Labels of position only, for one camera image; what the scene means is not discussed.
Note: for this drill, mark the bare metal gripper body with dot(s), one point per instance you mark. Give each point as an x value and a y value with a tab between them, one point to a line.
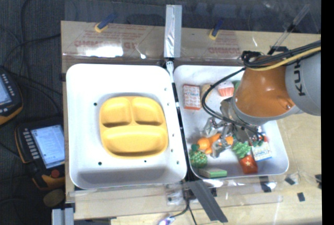
227	114

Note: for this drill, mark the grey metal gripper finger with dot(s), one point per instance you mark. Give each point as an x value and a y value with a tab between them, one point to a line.
220	150
212	127

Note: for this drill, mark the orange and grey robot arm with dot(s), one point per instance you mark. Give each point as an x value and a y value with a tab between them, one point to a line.
263	88

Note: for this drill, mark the orange toy carrot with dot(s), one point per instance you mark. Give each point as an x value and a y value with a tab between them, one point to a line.
204	142

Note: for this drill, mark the white plastic tray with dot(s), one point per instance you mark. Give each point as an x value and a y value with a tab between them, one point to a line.
194	124
83	114

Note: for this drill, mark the green toy broccoli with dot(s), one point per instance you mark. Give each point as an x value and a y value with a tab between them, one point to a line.
241	148

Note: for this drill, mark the green flat box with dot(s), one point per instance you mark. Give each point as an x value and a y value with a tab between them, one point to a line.
212	173

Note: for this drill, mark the pink toy cupcake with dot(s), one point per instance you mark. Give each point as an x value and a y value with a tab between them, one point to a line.
225	89

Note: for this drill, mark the cream toy biscuit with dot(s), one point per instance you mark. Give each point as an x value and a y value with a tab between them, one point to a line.
206	89

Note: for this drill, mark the orange and white carton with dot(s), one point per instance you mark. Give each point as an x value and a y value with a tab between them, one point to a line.
191	97

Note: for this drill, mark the white and blue carton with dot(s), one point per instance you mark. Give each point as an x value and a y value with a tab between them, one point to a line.
262	152

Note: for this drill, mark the yellow divided plate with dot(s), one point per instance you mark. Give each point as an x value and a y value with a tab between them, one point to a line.
133	137

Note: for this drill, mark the brown cardboard board red print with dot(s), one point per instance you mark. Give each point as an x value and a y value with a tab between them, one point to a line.
109	41

